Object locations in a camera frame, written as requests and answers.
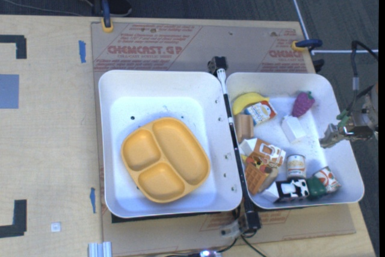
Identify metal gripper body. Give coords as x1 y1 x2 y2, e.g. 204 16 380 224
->
345 92 379 143

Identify white plastic tray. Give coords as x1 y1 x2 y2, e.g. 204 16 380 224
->
98 69 243 218
224 72 366 210

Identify plain white carton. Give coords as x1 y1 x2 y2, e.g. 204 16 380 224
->
280 115 307 143

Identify purple grapes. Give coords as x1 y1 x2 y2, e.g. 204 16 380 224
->
291 91 316 119

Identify white can with orange label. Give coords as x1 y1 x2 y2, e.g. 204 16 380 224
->
286 154 307 180

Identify green pepper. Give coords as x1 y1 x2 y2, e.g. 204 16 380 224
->
306 176 328 199

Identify orange and white carton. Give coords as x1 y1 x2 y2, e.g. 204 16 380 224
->
239 137 287 169

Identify black and white cow carton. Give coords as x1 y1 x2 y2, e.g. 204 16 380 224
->
260 178 310 204

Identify blue and orange packet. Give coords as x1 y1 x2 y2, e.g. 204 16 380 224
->
244 100 278 126

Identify pizza slice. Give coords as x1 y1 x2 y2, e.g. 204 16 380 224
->
245 152 273 175

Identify orange waffle biscuit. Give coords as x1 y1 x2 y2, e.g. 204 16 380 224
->
244 163 271 196

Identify brown bread slice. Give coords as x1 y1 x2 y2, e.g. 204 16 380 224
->
234 113 255 144

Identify yellow banana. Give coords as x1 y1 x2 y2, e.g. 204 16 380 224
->
232 92 271 116

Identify thin black and white rod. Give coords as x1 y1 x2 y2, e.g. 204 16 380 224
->
217 68 253 212

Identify orange divided plate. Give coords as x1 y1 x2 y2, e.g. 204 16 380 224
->
120 117 211 204

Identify brown cardboard board red print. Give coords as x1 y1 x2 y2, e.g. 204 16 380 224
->
91 20 357 248

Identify black block with thin wires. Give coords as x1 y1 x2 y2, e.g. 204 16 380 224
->
243 209 262 232
207 56 228 75

